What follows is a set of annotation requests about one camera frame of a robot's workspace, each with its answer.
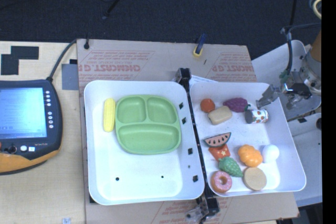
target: screen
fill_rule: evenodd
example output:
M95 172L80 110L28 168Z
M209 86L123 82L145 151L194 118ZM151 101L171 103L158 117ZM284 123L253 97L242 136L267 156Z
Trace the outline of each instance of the screen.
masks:
M43 88L0 88L0 138L46 136Z

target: can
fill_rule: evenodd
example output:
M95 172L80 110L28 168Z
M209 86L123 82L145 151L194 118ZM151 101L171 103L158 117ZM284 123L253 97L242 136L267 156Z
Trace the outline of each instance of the can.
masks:
M247 123L265 123L268 121L268 111L266 109L249 109L245 111Z

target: cookie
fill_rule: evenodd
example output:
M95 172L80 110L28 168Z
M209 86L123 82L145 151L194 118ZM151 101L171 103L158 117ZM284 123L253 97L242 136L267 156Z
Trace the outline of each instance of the cookie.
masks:
M249 167L244 171L243 182L249 189L262 190L267 183L263 170L258 167Z

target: white egg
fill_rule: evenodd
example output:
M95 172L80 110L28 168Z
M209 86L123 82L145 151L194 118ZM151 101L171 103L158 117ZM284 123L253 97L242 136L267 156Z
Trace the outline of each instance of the white egg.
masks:
M266 145L262 149L262 161L264 163L274 162L280 155L280 150L276 145Z

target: white tray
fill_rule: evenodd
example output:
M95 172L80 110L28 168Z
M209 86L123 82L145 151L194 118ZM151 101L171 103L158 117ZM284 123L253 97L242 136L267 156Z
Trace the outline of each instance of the white tray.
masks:
M118 102L132 94L155 94L174 104L182 133L176 150L156 155L130 154L118 143L115 127L110 133L103 130L104 101L113 98ZM116 205L196 199L203 193L201 162L186 91L181 85L168 81L96 80L85 87L84 99L89 192L93 200Z
M241 177L232 177L232 188L225 194L216 193L219 196L300 191L306 185L306 176L279 99L263 107L269 112L269 120L266 123L248 124L244 113L232 112L231 119L219 125L213 125L207 113L200 108L200 102L204 98L211 98L218 108L228 99L242 97L251 105L249 109L256 109L256 100L262 97L262 93L268 86L266 83L254 82L197 82L191 86L190 95L208 180L212 173L219 169L218 162L209 152L203 138L231 132L227 146L231 157L237 161L242 171L247 166L240 161L237 154L240 146L249 144L262 151L265 145L275 144L280 150L280 156L276 162L261 163L258 166L267 177L267 185L263 190L252 191L245 186Z

